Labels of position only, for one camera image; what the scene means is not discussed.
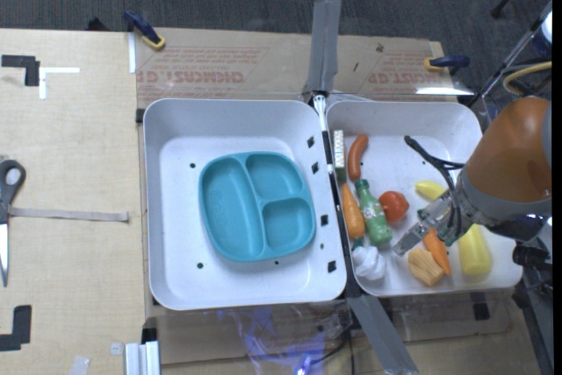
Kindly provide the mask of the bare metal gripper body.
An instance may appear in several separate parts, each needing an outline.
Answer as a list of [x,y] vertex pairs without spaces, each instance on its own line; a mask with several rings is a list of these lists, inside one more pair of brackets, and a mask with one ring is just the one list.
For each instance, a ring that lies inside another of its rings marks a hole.
[[460,200],[457,190],[441,190],[439,196],[435,192],[415,189],[430,203],[418,212],[418,222],[415,224],[415,234],[422,240],[434,228],[437,237],[446,245],[451,246],[461,236],[463,222],[460,212]]

